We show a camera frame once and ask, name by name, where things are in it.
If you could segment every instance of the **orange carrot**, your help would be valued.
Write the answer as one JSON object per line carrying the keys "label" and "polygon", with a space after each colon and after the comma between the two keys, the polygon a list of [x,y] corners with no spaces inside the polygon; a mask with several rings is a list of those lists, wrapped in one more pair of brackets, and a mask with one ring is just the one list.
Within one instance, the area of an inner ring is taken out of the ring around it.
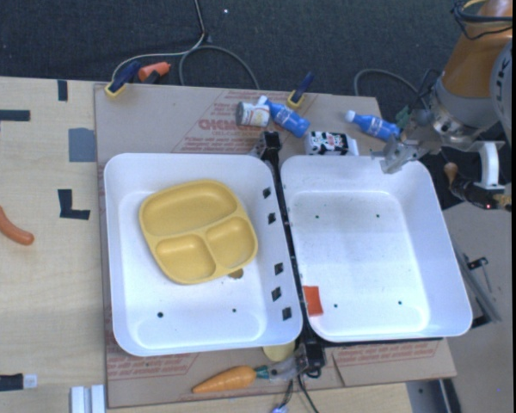
{"label": "orange carrot", "polygon": [[252,367],[233,367],[196,385],[193,393],[243,389],[255,382],[255,379],[256,372]]}

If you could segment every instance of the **blue clamp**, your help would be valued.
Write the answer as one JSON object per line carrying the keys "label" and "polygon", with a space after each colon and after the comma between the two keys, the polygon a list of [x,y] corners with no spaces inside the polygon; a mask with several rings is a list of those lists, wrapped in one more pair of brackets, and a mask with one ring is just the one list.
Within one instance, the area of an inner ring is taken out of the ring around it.
{"label": "blue clamp", "polygon": [[302,105],[302,101],[304,100],[304,92],[310,87],[311,82],[313,81],[313,73],[308,72],[308,75],[302,80],[302,83],[291,92],[288,99],[286,100],[286,105],[293,110],[296,110]]}
{"label": "blue clamp", "polygon": [[138,74],[141,64],[138,61],[132,61],[119,74],[105,86],[105,93],[112,98],[117,97],[126,88],[126,83],[130,83],[132,79]]}

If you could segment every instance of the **wire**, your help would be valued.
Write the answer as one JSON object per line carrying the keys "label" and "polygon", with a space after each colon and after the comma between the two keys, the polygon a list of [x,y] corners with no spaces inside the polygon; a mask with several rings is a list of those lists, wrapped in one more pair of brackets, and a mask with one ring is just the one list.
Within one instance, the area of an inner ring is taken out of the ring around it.
{"label": "wire", "polygon": [[[428,71],[427,74],[423,77],[423,83],[421,83],[421,84],[424,84],[424,81],[426,80],[426,77],[429,72],[430,71]],[[359,96],[359,79],[366,73],[379,73],[379,74],[385,75],[387,77],[393,78],[393,79],[399,81],[400,83],[405,84],[408,88],[410,88],[414,93],[416,93],[418,95],[418,98],[420,99],[424,109],[428,109],[428,105],[422,99],[421,94],[419,93],[419,90],[413,84],[411,84],[405,78],[400,77],[399,75],[396,75],[395,73],[392,73],[390,71],[384,71],[382,69],[364,69],[363,71],[359,71],[357,73],[357,75],[353,78],[353,92],[356,96]]]}
{"label": "wire", "polygon": [[178,73],[179,73],[179,76],[180,76],[180,84],[182,86],[185,85],[185,80],[184,80],[184,77],[183,77],[183,64],[185,63],[185,60],[187,59],[187,57],[195,52],[198,52],[198,51],[204,51],[204,50],[213,50],[213,51],[218,51],[218,52],[222,52],[222,53],[226,53],[228,55],[230,55],[232,58],[234,58],[235,60],[237,60],[242,67],[244,67],[244,70],[250,75],[250,77],[252,78],[252,81],[256,87],[256,89],[260,90],[260,85],[258,84],[258,80],[256,79],[255,77],[255,74],[252,72],[252,70],[250,69],[249,65],[247,65],[241,58],[239,58],[235,53],[231,52],[231,51],[228,51],[227,49],[224,49],[223,47],[220,47],[220,46],[211,46],[211,45],[206,45],[206,46],[199,46],[199,47],[195,47],[193,48],[192,50],[190,51],[187,51],[186,53],[183,54],[183,56],[181,57],[181,60],[180,60],[180,63],[178,64]]}
{"label": "wire", "polygon": [[301,374],[298,375],[298,384],[300,385],[300,388],[302,389],[302,392],[306,396],[306,399],[308,399],[308,402],[310,403],[311,409],[314,411],[314,413],[319,413],[319,410],[313,404],[313,401],[311,400],[310,395],[308,394],[308,391],[306,390],[304,382],[302,381],[302,375]]}
{"label": "wire", "polygon": [[418,102],[422,102],[422,105],[423,106],[426,106],[425,102],[423,101],[423,98],[430,94],[432,92],[432,87],[433,85],[435,84],[435,81],[429,85],[427,85],[427,79],[428,79],[428,76],[433,73],[436,77],[439,77],[441,75],[441,72],[440,71],[436,71],[435,69],[428,69],[425,74],[424,74],[424,77],[422,77],[422,80],[421,80],[421,84],[419,85],[419,88],[417,90],[417,96],[416,96],[416,99],[411,103],[411,108]]}
{"label": "wire", "polygon": [[111,79],[114,80],[116,77],[117,72],[124,66],[133,61],[134,59],[147,59],[147,58],[153,58],[153,57],[182,57],[185,54],[193,51],[197,47],[199,47],[202,42],[204,41],[206,37],[206,30],[205,30],[205,23],[203,22],[202,14],[200,13],[200,4],[199,0],[193,0],[195,4],[195,9],[197,10],[197,17],[199,18],[199,25],[200,25],[200,37],[199,40],[191,46],[189,49],[183,52],[166,52],[166,53],[146,53],[144,55],[137,55],[135,57],[131,57],[129,59],[124,60],[122,63],[120,63],[113,71],[113,75],[111,76]]}
{"label": "wire", "polygon": [[[455,21],[463,31],[464,36],[469,40],[477,40],[484,35],[500,34],[513,28],[513,18],[511,16],[489,16],[468,14],[464,10],[479,3],[486,3],[489,0],[453,0],[451,12]],[[476,27],[491,27],[494,30],[485,31],[475,36],[470,36],[466,30],[467,25]]]}
{"label": "wire", "polygon": [[289,404],[289,401],[292,397],[292,392],[294,388],[294,381],[291,379],[291,382],[289,382],[289,385],[286,387],[285,396],[283,397],[283,400],[275,406],[273,409],[274,412],[276,411],[283,411],[283,407],[285,407],[287,404]]}

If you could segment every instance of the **yellow plastic plate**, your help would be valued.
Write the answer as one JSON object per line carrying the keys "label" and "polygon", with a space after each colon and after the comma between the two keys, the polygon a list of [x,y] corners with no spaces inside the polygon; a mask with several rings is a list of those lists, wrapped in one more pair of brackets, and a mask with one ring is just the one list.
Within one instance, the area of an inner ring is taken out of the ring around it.
{"label": "yellow plastic plate", "polygon": [[186,182],[148,196],[139,208],[139,224],[161,270],[185,285],[232,274],[258,251],[241,202],[214,180]]}

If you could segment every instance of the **cardboard sheet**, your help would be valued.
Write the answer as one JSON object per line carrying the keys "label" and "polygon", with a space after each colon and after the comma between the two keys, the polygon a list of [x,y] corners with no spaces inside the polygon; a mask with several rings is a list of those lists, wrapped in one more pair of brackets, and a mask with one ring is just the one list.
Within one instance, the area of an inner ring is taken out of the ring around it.
{"label": "cardboard sheet", "polygon": [[[229,153],[252,152],[264,130],[237,126],[239,102],[255,103],[260,95],[285,102],[288,92],[129,85],[116,99],[95,86],[95,130],[101,218],[101,258],[107,341],[107,401],[109,408],[233,398],[283,393],[286,382],[257,380],[250,388],[193,395],[202,380],[236,365],[269,362],[261,348],[141,358],[129,355],[114,340],[108,280],[108,243],[102,171],[113,156],[125,152]],[[383,142],[352,129],[344,122],[349,109],[379,115],[373,98],[307,94],[298,113],[311,123],[310,131],[348,133],[358,141],[359,153],[378,151]],[[281,162],[302,154],[301,139],[270,124],[283,143]],[[456,374],[446,340],[356,345],[327,348],[327,365],[318,379],[306,378],[310,390],[375,385],[416,379],[447,378]]]}

